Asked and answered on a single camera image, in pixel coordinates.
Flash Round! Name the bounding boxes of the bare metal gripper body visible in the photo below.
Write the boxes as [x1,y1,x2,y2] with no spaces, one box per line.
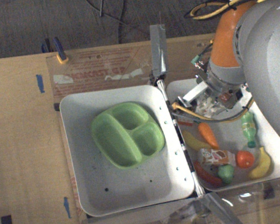
[204,74,246,112]

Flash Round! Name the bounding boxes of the white crumpled packet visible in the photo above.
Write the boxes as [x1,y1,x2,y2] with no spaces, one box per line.
[193,93,228,120]

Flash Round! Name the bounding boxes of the green plastic bottle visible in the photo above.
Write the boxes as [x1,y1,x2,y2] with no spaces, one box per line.
[240,110,260,150]

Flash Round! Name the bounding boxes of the white plastic tray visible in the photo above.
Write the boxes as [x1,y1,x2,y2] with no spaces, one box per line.
[57,78,198,220]
[164,66,280,197]

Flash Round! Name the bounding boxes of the orange carrot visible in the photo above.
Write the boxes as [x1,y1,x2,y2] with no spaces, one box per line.
[198,120,220,152]

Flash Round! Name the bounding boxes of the yellow banana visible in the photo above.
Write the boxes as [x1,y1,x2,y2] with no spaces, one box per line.
[181,126,213,154]
[245,145,274,181]

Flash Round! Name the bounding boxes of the white and orange carton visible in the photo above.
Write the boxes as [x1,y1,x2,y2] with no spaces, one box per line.
[197,144,238,172]

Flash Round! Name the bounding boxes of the orange round fruit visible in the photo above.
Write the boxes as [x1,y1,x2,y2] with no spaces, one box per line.
[234,148,256,170]

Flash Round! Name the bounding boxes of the green pear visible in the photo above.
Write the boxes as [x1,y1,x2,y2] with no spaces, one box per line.
[217,163,237,186]

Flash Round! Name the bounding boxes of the red sausage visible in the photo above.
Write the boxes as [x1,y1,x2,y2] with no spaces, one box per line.
[193,157,224,190]

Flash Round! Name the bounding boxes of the green divided plate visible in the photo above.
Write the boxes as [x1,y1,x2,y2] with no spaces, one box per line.
[87,97,169,174]

